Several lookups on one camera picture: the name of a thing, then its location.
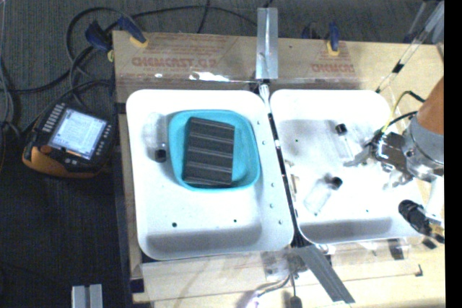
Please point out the brown cardboard board red print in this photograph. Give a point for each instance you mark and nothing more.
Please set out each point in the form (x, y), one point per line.
(216, 54)

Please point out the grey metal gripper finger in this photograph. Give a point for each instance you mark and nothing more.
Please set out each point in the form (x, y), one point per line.
(361, 157)
(396, 181)

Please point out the dark grey ribbed block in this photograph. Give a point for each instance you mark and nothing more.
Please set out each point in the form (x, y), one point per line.
(209, 151)

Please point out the white plastic tray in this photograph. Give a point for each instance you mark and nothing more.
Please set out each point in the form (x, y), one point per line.
(202, 220)
(357, 198)

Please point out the clear bottle with black cap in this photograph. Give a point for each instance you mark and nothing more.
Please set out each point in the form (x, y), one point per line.
(344, 142)
(319, 194)
(153, 133)

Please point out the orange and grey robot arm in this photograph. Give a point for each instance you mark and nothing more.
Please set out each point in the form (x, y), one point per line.
(431, 119)

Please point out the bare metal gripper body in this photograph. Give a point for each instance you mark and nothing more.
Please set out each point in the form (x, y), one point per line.
(398, 151)

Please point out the black cylinder on white bracket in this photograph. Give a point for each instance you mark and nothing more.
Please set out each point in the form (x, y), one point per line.
(415, 214)

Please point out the blue bowl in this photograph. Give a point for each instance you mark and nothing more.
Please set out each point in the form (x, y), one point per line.
(245, 155)

